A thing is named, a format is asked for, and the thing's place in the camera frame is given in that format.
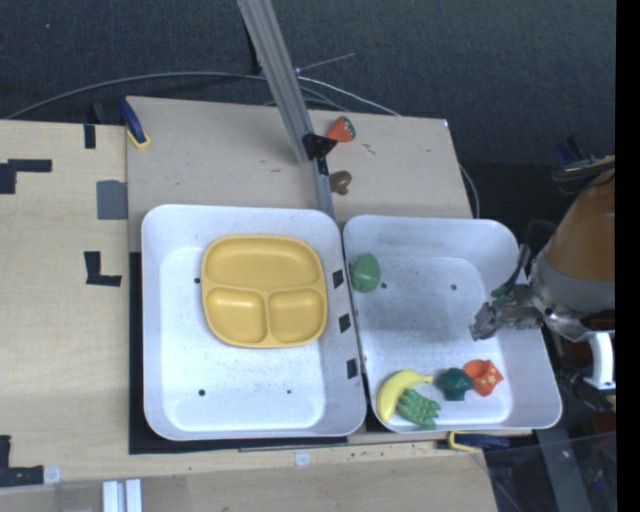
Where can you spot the brown toy mushroom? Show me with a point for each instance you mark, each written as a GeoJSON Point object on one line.
{"type": "Point", "coordinates": [341, 181]}

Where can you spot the green toy bean bunch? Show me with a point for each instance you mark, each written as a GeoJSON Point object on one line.
{"type": "Point", "coordinates": [417, 409]}

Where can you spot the yellow banana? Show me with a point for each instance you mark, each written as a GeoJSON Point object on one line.
{"type": "Point", "coordinates": [389, 395]}

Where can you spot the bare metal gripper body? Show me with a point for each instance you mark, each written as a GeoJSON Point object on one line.
{"type": "Point", "coordinates": [522, 312]}

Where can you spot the yellow divided plate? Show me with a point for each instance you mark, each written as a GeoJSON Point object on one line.
{"type": "Point", "coordinates": [265, 290]}

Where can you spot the dark green broccoli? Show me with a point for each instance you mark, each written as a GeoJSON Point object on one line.
{"type": "Point", "coordinates": [454, 384]}

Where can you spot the red strawberry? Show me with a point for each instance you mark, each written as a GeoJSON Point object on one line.
{"type": "Point", "coordinates": [341, 130]}

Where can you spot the black cylinder on white bracket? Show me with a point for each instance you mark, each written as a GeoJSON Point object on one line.
{"type": "Point", "coordinates": [602, 362]}

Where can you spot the white plastic tray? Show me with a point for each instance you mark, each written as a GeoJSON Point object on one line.
{"type": "Point", "coordinates": [240, 390]}
{"type": "Point", "coordinates": [425, 320]}

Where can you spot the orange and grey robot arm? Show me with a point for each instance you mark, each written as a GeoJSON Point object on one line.
{"type": "Point", "coordinates": [580, 240]}

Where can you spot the light green toy cabbage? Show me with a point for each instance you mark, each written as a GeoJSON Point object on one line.
{"type": "Point", "coordinates": [365, 274]}

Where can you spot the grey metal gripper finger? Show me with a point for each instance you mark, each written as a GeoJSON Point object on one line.
{"type": "Point", "coordinates": [489, 311]}
{"type": "Point", "coordinates": [479, 330]}

